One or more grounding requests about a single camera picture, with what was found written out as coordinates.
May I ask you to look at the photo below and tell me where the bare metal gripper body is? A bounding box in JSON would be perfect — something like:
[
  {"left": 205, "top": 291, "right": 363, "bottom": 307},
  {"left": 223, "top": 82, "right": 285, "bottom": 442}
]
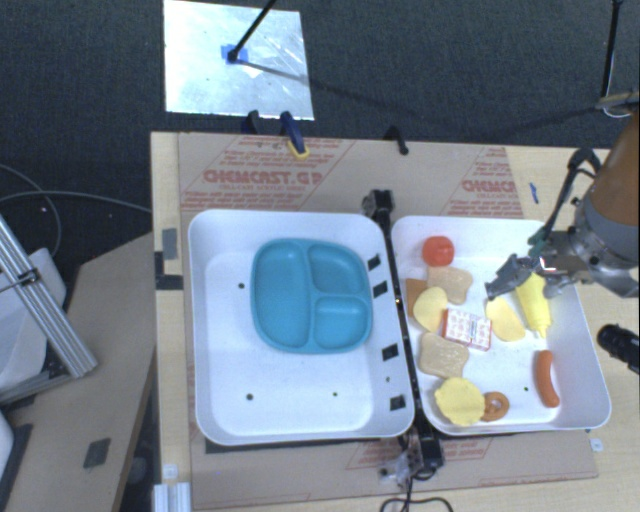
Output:
[{"left": 529, "top": 232, "right": 640, "bottom": 300}]

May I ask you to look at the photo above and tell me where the brown bread slice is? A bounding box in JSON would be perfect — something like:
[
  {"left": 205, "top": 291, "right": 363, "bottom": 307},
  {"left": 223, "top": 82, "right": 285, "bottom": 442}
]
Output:
[{"left": 404, "top": 278, "right": 430, "bottom": 319}]

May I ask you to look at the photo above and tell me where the black block with thin wires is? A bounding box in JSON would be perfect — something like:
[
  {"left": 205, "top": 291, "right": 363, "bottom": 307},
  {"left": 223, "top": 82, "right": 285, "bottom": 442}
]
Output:
[
  {"left": 398, "top": 432, "right": 446, "bottom": 482},
  {"left": 361, "top": 188, "right": 397, "bottom": 220}
]

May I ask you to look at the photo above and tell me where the black cylinder on white bracket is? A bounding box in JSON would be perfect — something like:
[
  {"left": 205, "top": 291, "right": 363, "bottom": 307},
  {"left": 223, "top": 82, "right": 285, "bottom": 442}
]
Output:
[{"left": 596, "top": 323, "right": 640, "bottom": 375}]

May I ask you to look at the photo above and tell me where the yellow wavy round biscuit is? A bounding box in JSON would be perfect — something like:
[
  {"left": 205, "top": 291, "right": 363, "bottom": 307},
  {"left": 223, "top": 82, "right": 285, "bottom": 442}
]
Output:
[{"left": 433, "top": 376, "right": 487, "bottom": 428}]

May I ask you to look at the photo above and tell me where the blue divided plate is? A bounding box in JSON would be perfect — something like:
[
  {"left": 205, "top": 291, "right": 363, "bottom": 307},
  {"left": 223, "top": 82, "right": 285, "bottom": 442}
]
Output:
[{"left": 249, "top": 237, "right": 376, "bottom": 356}]

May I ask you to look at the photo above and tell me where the beige toast slice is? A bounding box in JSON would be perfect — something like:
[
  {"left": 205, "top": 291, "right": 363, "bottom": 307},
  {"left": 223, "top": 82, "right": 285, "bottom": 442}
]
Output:
[
  {"left": 426, "top": 265, "right": 474, "bottom": 306},
  {"left": 417, "top": 331, "right": 471, "bottom": 380}
]

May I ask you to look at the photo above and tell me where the thin black rod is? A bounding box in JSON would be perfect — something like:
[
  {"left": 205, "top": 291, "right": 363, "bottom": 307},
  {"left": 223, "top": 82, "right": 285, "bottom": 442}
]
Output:
[{"left": 375, "top": 212, "right": 437, "bottom": 454}]

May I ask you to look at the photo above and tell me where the red tomato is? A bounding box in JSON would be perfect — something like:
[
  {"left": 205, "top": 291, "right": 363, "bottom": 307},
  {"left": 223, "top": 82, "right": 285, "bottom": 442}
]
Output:
[{"left": 421, "top": 235, "right": 456, "bottom": 269}]

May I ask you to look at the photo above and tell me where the brown cardboard board red print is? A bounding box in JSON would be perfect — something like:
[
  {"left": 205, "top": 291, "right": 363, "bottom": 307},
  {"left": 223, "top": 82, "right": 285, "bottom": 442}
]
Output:
[{"left": 177, "top": 132, "right": 600, "bottom": 511}]

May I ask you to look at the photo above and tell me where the red and white packet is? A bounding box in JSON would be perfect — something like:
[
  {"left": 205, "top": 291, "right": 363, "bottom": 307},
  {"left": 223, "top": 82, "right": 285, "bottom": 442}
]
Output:
[{"left": 439, "top": 306, "right": 493, "bottom": 353}]

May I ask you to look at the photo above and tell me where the white plastic tray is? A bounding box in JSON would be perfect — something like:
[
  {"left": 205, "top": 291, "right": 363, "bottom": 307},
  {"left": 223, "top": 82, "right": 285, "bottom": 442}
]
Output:
[
  {"left": 187, "top": 208, "right": 417, "bottom": 447},
  {"left": 389, "top": 214, "right": 613, "bottom": 437}
]

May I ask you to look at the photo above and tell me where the pale yellow cheese slice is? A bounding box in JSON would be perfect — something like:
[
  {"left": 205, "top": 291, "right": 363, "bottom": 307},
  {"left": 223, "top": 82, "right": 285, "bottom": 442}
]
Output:
[{"left": 485, "top": 296, "right": 528, "bottom": 344}]

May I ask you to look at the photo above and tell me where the yellow mustard bottle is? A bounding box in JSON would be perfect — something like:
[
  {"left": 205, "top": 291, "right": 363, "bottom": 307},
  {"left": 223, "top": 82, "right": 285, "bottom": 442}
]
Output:
[{"left": 514, "top": 272, "right": 552, "bottom": 340}]

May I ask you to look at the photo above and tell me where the brown pretzel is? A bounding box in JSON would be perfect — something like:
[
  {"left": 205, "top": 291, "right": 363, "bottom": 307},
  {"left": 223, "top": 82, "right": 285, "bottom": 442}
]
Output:
[{"left": 479, "top": 390, "right": 511, "bottom": 423}]

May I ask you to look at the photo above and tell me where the orange sausage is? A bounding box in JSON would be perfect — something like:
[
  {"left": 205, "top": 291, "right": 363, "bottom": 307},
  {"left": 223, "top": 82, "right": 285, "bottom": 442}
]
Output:
[{"left": 535, "top": 349, "right": 561, "bottom": 409}]

